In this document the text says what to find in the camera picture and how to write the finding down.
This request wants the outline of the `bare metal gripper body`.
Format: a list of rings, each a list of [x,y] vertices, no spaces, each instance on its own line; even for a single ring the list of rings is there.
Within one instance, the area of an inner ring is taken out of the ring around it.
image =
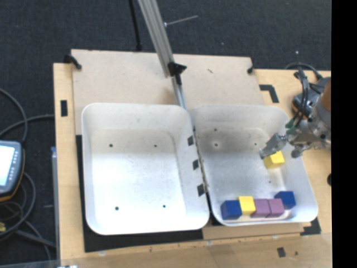
[[[331,150],[331,119],[308,118],[299,124],[291,119],[287,123],[287,140],[290,145],[302,150]]]

